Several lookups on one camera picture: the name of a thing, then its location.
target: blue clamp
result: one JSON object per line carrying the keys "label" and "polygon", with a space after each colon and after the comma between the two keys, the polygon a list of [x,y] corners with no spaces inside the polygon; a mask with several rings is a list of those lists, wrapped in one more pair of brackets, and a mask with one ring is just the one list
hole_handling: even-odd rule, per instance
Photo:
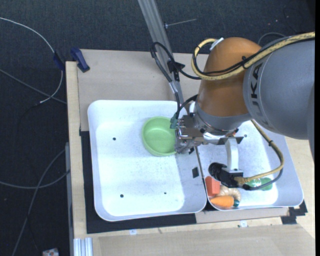
{"label": "blue clamp", "polygon": [[77,61],[77,66],[82,72],[87,72],[90,67],[87,65],[84,56],[79,48],[72,47],[71,55],[75,61]]}

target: orange carrot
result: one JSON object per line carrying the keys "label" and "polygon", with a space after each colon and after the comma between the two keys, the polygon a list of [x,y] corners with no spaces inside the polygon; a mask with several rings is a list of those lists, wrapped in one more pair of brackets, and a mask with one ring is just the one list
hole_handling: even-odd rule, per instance
{"label": "orange carrot", "polygon": [[231,195],[220,195],[211,198],[210,202],[220,207],[232,207],[235,204],[235,199]]}

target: black mat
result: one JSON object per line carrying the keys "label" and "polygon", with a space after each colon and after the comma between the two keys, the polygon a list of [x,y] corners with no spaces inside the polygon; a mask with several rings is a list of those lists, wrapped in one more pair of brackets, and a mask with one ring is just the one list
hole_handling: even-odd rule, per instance
{"label": "black mat", "polygon": [[87,233],[101,233],[131,229],[160,228],[195,224],[196,216],[191,214],[167,215],[159,217],[138,218],[121,221],[106,221],[98,216],[94,206],[94,189],[90,149],[90,134],[80,132],[82,143],[82,164],[84,179],[84,198]]}

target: green plate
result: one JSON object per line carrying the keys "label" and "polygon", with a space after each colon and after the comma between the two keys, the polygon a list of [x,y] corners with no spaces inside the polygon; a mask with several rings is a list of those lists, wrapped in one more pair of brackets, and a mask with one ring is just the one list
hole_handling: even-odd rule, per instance
{"label": "green plate", "polygon": [[148,119],[142,127],[144,147],[154,156],[165,157],[176,153],[176,134],[170,129],[170,118],[156,116]]}

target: black connector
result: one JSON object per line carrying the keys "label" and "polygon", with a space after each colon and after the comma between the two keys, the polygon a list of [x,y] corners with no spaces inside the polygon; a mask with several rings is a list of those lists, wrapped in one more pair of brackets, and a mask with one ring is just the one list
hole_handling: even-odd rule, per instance
{"label": "black connector", "polygon": [[243,172],[229,173],[228,171],[223,169],[226,167],[227,166],[222,163],[213,162],[209,166],[209,173],[217,181],[220,181],[222,185],[228,188],[237,188],[238,182],[234,180],[234,177],[243,177],[244,173]]}

